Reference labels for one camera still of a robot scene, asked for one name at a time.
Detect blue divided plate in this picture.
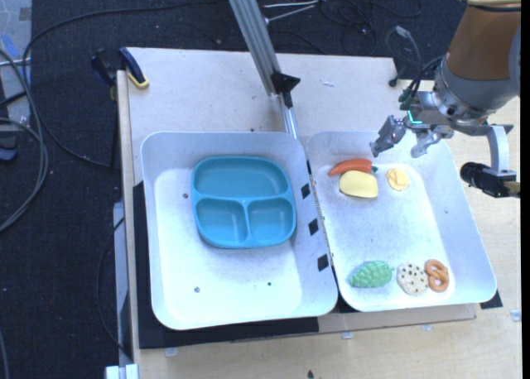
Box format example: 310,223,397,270
190,155,298,250

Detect cream dotted biscuit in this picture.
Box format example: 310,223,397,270
395,261,430,297

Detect orange carrot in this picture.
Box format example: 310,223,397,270
328,157,379,178

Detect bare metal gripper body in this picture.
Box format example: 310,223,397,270
402,89,490,139

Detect pale flat board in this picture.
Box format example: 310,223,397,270
118,46,477,344

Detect small yellow toy food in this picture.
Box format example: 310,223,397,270
384,167,412,193

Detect thin black and white rod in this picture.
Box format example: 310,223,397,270
281,94,335,271

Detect black cylinder on white bracket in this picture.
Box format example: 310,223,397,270
459,122,521,199

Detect green grapes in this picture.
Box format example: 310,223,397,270
347,260,395,290

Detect white plastic tray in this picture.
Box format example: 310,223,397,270
306,130,499,314
139,130,340,332

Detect brown pretzel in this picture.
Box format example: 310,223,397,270
423,258,451,294

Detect yellow toy fruit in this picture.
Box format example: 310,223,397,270
338,169,379,199

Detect black block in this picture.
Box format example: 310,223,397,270
270,72,302,108

